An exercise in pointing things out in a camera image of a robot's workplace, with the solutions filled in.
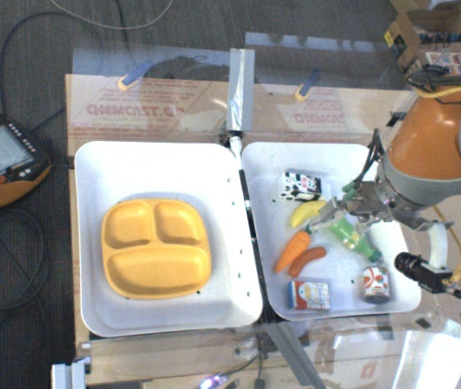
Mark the brown cardboard board, red print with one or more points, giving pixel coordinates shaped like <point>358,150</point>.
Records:
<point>153,116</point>

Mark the green plastic bottle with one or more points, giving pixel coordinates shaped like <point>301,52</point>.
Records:
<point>353,239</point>

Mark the yellow banana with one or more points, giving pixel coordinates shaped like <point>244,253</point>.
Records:
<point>305,213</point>

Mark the orange carrot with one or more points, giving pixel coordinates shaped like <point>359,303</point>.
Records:
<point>293,249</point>

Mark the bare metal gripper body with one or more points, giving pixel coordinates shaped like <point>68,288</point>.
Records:
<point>365,203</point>

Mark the yellow divided plate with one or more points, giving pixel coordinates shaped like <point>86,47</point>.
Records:
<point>155,249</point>

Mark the orange-red sausage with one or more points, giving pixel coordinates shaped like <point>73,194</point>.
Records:
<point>307,259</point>

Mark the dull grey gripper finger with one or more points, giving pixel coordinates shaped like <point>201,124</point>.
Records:
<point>327,222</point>
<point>329,208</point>

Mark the black and white carton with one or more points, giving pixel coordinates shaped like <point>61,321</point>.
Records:
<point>301,185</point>

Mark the red and white can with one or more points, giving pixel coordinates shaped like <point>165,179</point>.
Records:
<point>376,284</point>

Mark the blue and orange carton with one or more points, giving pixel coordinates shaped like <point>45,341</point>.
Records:
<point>309,295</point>

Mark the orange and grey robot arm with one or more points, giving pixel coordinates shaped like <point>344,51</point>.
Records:
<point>428,136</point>

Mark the white plastic tray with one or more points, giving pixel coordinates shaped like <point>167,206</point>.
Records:
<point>335,298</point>
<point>153,168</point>

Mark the black cylinder on white bracket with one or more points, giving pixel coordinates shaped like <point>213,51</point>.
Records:
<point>420,272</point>

